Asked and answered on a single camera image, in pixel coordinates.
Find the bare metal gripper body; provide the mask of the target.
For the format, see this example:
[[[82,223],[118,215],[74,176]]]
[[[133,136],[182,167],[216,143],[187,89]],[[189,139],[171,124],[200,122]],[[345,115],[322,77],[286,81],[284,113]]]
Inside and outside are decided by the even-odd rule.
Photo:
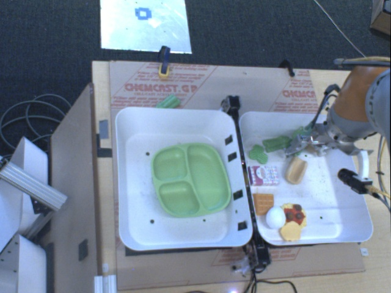
[[[331,123],[317,123],[307,139],[308,145],[315,149],[319,156],[326,154],[327,150],[338,149],[348,156],[357,156],[366,151],[372,154],[373,150],[360,149],[355,146],[358,139],[347,136],[341,129]]]

